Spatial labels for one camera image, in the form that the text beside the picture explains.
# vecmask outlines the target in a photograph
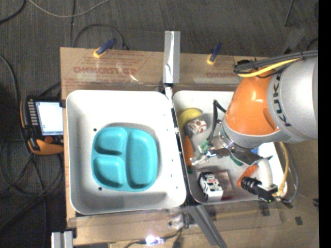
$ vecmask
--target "wooden floor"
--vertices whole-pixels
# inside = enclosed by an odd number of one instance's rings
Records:
[[[105,0],[33,1],[53,14],[70,16]],[[183,53],[208,54],[218,41],[221,55],[263,57],[280,55],[289,46],[295,52],[313,49],[318,47],[318,2],[294,0],[285,26],[291,0],[111,0],[73,18],[52,16],[29,0],[0,0],[0,55],[13,69],[20,99],[41,94],[60,81],[60,47],[95,49],[114,37],[118,41],[115,49],[136,51],[163,52],[165,30],[181,32]],[[49,94],[58,91],[54,88]],[[6,137],[11,141],[4,143],[0,156],[13,176],[27,161],[25,148],[17,141],[19,115],[7,106],[14,106],[15,98],[11,74],[1,59],[0,139],[12,122],[13,127]],[[319,211],[313,201],[319,197],[318,142],[289,145],[289,149],[300,177],[294,208],[277,206],[281,225],[222,230],[228,247],[319,247]],[[57,158],[37,157],[35,163],[44,186],[50,185],[57,175]],[[0,182],[5,186],[2,176]],[[32,165],[20,186],[40,191]],[[31,199],[15,192],[0,194],[0,246],[42,247],[46,236],[45,247],[50,247],[50,233],[66,228],[64,182],[46,200],[46,213],[41,201],[2,228]],[[187,231],[181,236],[185,247],[209,247],[201,233]]]

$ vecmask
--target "dark floor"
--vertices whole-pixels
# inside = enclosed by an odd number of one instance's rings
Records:
[[[70,16],[105,0],[33,1]],[[181,32],[183,53],[208,54],[219,40],[221,55],[277,56],[287,47],[295,52],[318,47],[319,0],[294,0],[287,19],[290,5],[291,0],[111,0],[60,18],[29,0],[0,0],[0,157],[9,183],[28,161],[18,100],[60,81],[60,47],[94,49],[117,36],[115,49],[162,52],[165,30]],[[58,92],[55,87],[47,94]],[[50,233],[65,229],[64,182],[57,177],[61,161],[34,157],[18,189],[5,190],[0,176],[0,247],[50,247]],[[46,197],[37,196],[47,187]]]

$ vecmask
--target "teal divided plate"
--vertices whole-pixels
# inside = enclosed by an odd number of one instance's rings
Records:
[[[128,127],[106,127],[94,137],[92,174],[107,189],[137,192],[148,189],[158,170],[155,139]]]

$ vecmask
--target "cow print carton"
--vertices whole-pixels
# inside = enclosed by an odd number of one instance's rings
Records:
[[[223,189],[213,172],[201,172],[198,182],[207,202],[218,202],[222,200]]]

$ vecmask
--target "blue and yellow clamp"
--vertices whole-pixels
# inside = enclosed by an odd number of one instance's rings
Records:
[[[208,56],[208,60],[207,60],[207,63],[210,64],[210,65],[213,65],[216,61],[216,56],[219,52],[219,50],[221,49],[221,46],[222,46],[222,43],[219,41],[215,47],[213,47],[210,51],[210,54]]]
[[[117,40],[115,38],[108,40],[104,45],[93,51],[93,55],[97,58],[100,58],[103,54],[107,52],[108,49],[111,49],[116,43]]]

